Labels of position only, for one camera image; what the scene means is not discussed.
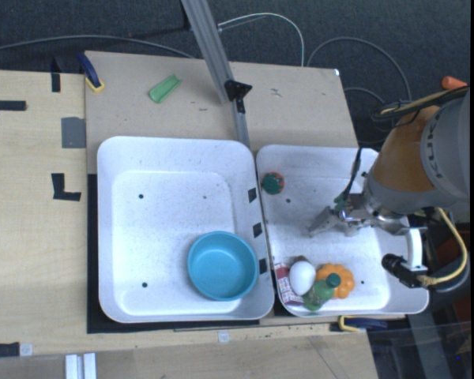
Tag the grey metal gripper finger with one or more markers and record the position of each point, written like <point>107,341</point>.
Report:
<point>327,220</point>
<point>352,229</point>

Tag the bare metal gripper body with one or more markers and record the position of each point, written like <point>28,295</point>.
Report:
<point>359,211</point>

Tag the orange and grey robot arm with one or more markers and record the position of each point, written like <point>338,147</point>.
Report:
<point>414,160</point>

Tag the white plastic tray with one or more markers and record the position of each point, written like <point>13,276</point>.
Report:
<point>166,227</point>
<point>328,247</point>

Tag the orange pumpkin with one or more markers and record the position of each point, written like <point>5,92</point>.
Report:
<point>345,280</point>

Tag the white egg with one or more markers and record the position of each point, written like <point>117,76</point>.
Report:
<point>302,276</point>

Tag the green and orange ball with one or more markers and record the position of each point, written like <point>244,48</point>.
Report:
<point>272,182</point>

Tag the green bottle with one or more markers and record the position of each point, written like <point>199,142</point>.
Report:
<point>320,292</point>

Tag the red and white carton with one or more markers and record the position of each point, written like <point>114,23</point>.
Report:
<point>284,286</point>

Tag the blue bowl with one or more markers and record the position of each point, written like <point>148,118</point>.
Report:
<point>221,265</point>

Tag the pale wood board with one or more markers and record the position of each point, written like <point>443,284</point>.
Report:
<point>284,105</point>

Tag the green curved toy piece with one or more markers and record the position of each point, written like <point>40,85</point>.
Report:
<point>164,89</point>

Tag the black cylinder on white bracket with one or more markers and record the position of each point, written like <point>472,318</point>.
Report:
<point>414,247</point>

